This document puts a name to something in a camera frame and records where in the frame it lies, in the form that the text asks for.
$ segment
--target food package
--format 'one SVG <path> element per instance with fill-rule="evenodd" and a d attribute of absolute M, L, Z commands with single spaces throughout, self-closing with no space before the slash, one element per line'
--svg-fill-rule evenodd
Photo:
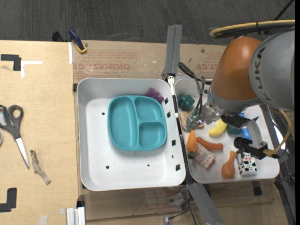
<path fill-rule="evenodd" d="M 209 169 L 210 166 L 214 163 L 216 156 L 213 155 L 210 151 L 208 151 L 205 147 L 198 144 L 198 150 L 195 153 L 194 159 L 201 166 L 205 167 L 206 169 Z"/>

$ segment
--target orange carrot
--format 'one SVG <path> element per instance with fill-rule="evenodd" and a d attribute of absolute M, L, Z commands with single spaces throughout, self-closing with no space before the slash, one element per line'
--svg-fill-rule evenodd
<path fill-rule="evenodd" d="M 197 137 L 197 142 L 200 143 L 207 150 L 222 150 L 223 149 L 223 144 L 221 144 L 221 143 L 211 143 L 211 142 L 208 142 L 208 141 L 204 140 L 201 137 Z"/>
<path fill-rule="evenodd" d="M 197 138 L 194 130 L 191 130 L 187 139 L 187 151 L 188 152 L 196 152 L 198 149 Z"/>

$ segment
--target metal bracket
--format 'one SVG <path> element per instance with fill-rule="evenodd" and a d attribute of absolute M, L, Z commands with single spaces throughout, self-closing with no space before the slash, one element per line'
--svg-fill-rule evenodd
<path fill-rule="evenodd" d="M 200 183 L 193 183 L 191 185 L 187 185 L 187 188 L 203 215 L 206 224 L 223 225 L 224 221 L 222 220 L 204 185 Z"/>
<path fill-rule="evenodd" d="M 252 143 L 249 144 L 250 147 L 260 149 L 267 145 L 267 143 L 263 141 L 261 131 L 259 130 L 259 127 L 256 123 L 258 117 L 250 120 L 248 118 L 244 118 L 239 115 L 234 115 L 231 117 L 222 115 L 221 119 L 224 123 L 231 125 L 235 128 L 240 129 L 243 127 L 247 127 L 250 132 L 251 140 L 252 140 Z"/>
<path fill-rule="evenodd" d="M 168 27 L 167 49 L 165 56 L 164 75 L 176 75 L 178 72 L 178 63 L 180 62 L 180 43 L 182 35 L 182 25 Z"/>

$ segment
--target gray carpet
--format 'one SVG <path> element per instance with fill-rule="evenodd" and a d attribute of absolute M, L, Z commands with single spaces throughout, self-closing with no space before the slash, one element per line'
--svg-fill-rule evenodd
<path fill-rule="evenodd" d="M 213 27 L 272 20 L 289 0 L 0 0 L 0 39 L 69 39 L 165 43 L 167 27 L 183 25 L 182 43 L 226 45 Z M 295 3 L 281 19 L 295 18 Z M 263 39 L 264 34 L 254 37 Z"/>

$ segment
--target yellow cable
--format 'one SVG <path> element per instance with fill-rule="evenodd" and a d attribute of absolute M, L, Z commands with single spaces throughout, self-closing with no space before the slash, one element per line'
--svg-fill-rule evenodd
<path fill-rule="evenodd" d="M 226 27 L 214 29 L 210 32 L 210 35 L 211 36 L 216 36 L 217 33 L 224 32 L 224 31 L 227 31 L 227 30 L 232 30 L 232 29 L 246 28 L 246 27 L 252 27 L 252 26 L 259 26 L 259 25 L 285 24 L 285 23 L 287 23 L 287 24 L 295 23 L 295 19 L 241 23 L 241 24 L 236 24 L 236 25 L 231 25 L 231 26 L 226 26 Z"/>
<path fill-rule="evenodd" d="M 291 130 L 292 130 L 292 123 L 291 123 L 290 119 L 288 118 L 288 116 L 286 115 L 286 113 L 283 110 L 279 110 L 279 111 L 282 113 L 282 115 L 286 119 L 287 124 L 288 124 L 288 129 L 287 129 L 287 132 L 285 134 L 285 137 L 283 138 L 281 143 L 278 145 L 278 147 L 276 147 L 274 150 L 265 149 L 263 151 L 263 153 L 266 154 L 268 157 L 272 157 L 273 154 L 277 153 L 280 150 L 281 145 L 286 142 L 286 140 L 289 137 L 289 135 L 291 133 Z"/>

